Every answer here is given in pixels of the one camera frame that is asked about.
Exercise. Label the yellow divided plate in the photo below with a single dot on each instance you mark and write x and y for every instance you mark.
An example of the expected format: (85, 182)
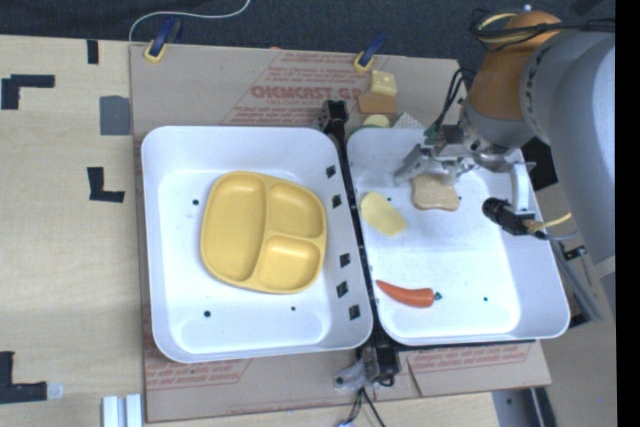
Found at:
(235, 225)

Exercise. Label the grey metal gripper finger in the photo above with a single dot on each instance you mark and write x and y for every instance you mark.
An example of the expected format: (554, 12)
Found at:
(411, 165)
(454, 172)

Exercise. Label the brown cardboard board red print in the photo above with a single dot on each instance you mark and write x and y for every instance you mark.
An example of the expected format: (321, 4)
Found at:
(200, 85)

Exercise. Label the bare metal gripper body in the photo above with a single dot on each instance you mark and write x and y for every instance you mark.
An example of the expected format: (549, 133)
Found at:
(457, 146)

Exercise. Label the brown toast slice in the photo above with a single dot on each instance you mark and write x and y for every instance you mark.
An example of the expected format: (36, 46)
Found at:
(434, 197)

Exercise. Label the yellow cheese block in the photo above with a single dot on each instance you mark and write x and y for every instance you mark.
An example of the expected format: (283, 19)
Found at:
(383, 83)

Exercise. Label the orange carrot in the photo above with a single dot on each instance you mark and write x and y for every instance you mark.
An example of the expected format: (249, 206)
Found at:
(405, 293)

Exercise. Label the white dotted packet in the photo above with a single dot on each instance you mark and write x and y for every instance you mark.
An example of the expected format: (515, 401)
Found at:
(408, 121)

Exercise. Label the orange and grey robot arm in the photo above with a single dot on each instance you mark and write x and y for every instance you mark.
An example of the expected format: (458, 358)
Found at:
(560, 90)

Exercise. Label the black cylinder on white bracket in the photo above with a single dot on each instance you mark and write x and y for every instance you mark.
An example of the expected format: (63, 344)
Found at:
(502, 213)

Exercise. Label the yellow potato slice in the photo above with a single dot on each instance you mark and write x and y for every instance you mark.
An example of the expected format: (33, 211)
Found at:
(382, 215)

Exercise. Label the pale yellow round slice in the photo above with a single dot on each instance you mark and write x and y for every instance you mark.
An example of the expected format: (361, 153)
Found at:
(376, 120)

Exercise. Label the white plastic tray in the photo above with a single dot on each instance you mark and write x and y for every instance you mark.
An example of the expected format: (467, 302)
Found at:
(450, 265)
(175, 235)

